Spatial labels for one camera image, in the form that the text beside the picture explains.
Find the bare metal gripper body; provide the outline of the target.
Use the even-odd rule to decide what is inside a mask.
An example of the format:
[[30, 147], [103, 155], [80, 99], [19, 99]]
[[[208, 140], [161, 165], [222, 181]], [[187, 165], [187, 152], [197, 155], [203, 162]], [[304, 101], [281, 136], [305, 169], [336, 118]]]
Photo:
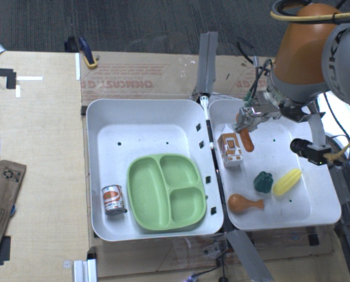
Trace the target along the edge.
[[254, 96], [252, 94], [253, 91], [249, 91], [245, 95], [244, 105], [241, 108], [241, 116], [245, 120], [253, 120], [253, 118], [277, 120], [282, 116], [278, 107], [279, 103], [267, 90], [257, 91]]

